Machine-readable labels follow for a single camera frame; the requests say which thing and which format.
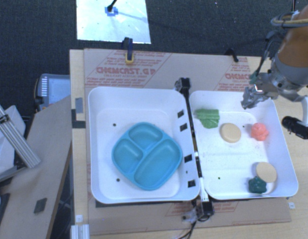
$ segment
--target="wooden table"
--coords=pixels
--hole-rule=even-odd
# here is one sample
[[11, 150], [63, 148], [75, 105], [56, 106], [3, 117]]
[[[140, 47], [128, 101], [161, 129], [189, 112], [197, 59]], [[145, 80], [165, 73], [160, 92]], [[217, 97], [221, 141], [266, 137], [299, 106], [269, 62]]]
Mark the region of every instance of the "wooden table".
[[[259, 64], [260, 58], [247, 57], [249, 67], [254, 71]], [[270, 62], [266, 61], [263, 68], [269, 68]], [[76, 98], [84, 96], [84, 51], [70, 51], [70, 75], [71, 75], [71, 98], [72, 109], [75, 109]], [[308, 95], [308, 89], [300, 91], [302, 95]], [[275, 100], [280, 120], [284, 116], [302, 118], [301, 104], [292, 103], [282, 97]], [[85, 121], [85, 109], [76, 114], [78, 121]], [[72, 131], [73, 165], [74, 165], [74, 202], [75, 214], [82, 215], [83, 220], [77, 221], [77, 225], [88, 223], [88, 197], [87, 197], [87, 162], [86, 162], [86, 132], [84, 128], [74, 128]], [[302, 140], [294, 134], [283, 130], [290, 151], [290, 156], [299, 181], [298, 193], [288, 202], [293, 203], [295, 208], [290, 210], [291, 222], [233, 226], [220, 228], [195, 229], [192, 239], [200, 238], [308, 238], [308, 140]], [[174, 239], [182, 236], [186, 231], [172, 230], [159, 232], [140, 232], [129, 234], [91, 236], [93, 239]]]

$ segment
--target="blue tape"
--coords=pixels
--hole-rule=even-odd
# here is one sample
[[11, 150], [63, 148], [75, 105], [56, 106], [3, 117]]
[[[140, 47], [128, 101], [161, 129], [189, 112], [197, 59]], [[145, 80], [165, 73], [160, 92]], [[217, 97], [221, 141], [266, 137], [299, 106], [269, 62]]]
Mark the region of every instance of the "blue tape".
[[116, 7], [113, 7], [113, 8], [112, 8], [112, 11], [109, 12], [109, 11], [108, 11], [108, 8], [105, 7], [105, 13], [106, 13], [106, 15], [109, 16], [109, 17], [113, 17], [113, 16], [115, 17], [115, 15], [118, 15], [118, 14], [119, 14], [119, 10], [118, 10]]

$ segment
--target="white tray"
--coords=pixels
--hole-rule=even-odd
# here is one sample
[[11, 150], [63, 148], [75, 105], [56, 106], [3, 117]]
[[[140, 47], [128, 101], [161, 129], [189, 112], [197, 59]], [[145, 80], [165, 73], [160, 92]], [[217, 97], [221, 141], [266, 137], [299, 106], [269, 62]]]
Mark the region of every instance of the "white tray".
[[[129, 202], [188, 201], [200, 190], [184, 97], [175, 90], [98, 87], [88, 98], [91, 189], [106, 204]], [[111, 151], [118, 139], [133, 125], [149, 122], [172, 137], [184, 158], [172, 177], [159, 189], [143, 190], [125, 178], [114, 166]], [[180, 126], [187, 129], [180, 131]], [[195, 186], [188, 182], [195, 181]]]
[[[190, 96], [197, 148], [207, 193], [219, 200], [290, 197], [298, 190], [298, 181], [282, 132], [275, 104], [267, 100], [256, 108], [244, 110], [240, 101], [242, 93], [196, 91]], [[206, 129], [195, 118], [197, 109], [218, 109], [220, 121], [217, 128]], [[219, 133], [223, 123], [237, 125], [242, 133], [237, 143], [228, 143]], [[269, 131], [265, 141], [250, 137], [251, 126], [261, 122]], [[264, 194], [248, 191], [248, 180], [256, 176], [258, 162], [269, 162], [278, 178], [267, 184]]]

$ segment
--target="plastic tray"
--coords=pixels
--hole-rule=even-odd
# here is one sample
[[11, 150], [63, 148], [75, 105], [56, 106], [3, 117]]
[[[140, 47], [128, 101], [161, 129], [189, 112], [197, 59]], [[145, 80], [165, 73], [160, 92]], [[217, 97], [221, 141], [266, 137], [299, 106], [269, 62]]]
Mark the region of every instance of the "plastic tray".
[[[184, 97], [179, 92], [162, 89], [98, 87], [89, 93], [87, 105], [91, 189], [96, 200], [105, 204], [188, 201], [198, 195], [200, 185], [187, 107]], [[144, 190], [135, 185], [112, 161], [112, 150], [120, 137], [140, 122], [153, 124], [162, 130], [179, 145], [182, 153], [179, 167], [161, 187], [155, 190]], [[135, 146], [141, 152], [146, 149], [143, 143], [138, 141]], [[143, 172], [139, 170], [139, 178], [146, 178], [150, 174], [148, 169], [151, 169], [149, 166], [151, 162], [145, 159], [143, 162], [148, 165], [131, 162], [132, 168], [125, 168], [125, 171], [133, 171], [139, 166], [144, 169]], [[140, 184], [148, 186], [151, 183], [146, 179]]]
[[182, 160], [178, 144], [156, 126], [141, 122], [115, 144], [112, 160], [119, 171], [144, 190], [161, 187]]
[[[196, 91], [190, 96], [197, 148], [207, 193], [219, 200], [290, 197], [298, 190], [298, 181], [282, 132], [275, 104], [272, 100], [258, 103], [256, 108], [244, 110], [239, 92]], [[218, 109], [217, 128], [206, 129], [195, 117], [197, 109]], [[233, 123], [241, 130], [236, 143], [224, 141], [219, 129]], [[251, 126], [261, 122], [269, 131], [265, 141], [251, 138]], [[272, 164], [278, 178], [267, 184], [264, 194], [248, 191], [248, 180], [256, 176], [258, 162]]]

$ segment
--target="dark floor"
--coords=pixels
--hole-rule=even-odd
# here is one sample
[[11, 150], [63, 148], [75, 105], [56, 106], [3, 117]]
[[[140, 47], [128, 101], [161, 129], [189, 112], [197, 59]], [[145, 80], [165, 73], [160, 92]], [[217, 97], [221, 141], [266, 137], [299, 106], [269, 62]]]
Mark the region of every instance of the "dark floor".
[[[301, 9], [308, 0], [297, 0]], [[136, 50], [260, 56], [270, 20], [291, 10], [292, 0], [146, 0], [152, 44]], [[69, 50], [119, 49], [120, 43], [79, 41], [76, 0], [0, 0], [0, 103], [34, 113], [33, 91], [43, 73], [68, 74]], [[60, 205], [59, 213], [68, 217]], [[61, 218], [61, 234], [67, 220]]]

